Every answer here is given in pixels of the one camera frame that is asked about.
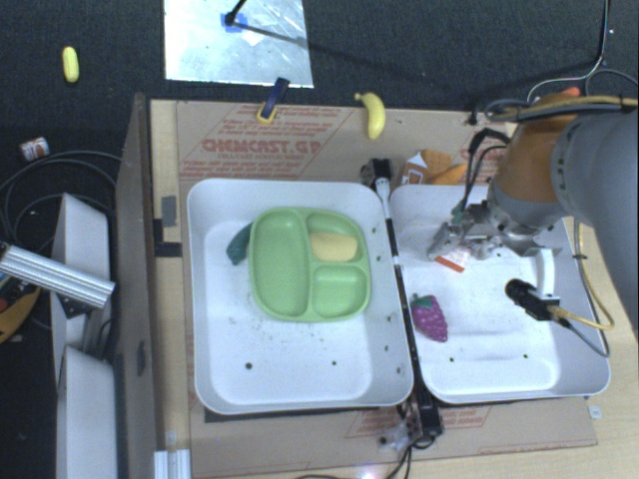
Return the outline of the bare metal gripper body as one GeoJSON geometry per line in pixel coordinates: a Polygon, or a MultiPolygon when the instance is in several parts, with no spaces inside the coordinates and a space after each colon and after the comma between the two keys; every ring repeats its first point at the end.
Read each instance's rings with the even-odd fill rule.
{"type": "Polygon", "coordinates": [[[471,204],[463,211],[456,208],[450,224],[455,243],[469,248],[474,243],[492,243],[493,254],[505,247],[521,257],[534,256],[544,249],[536,241],[541,229],[518,223],[495,202],[471,204]]]}

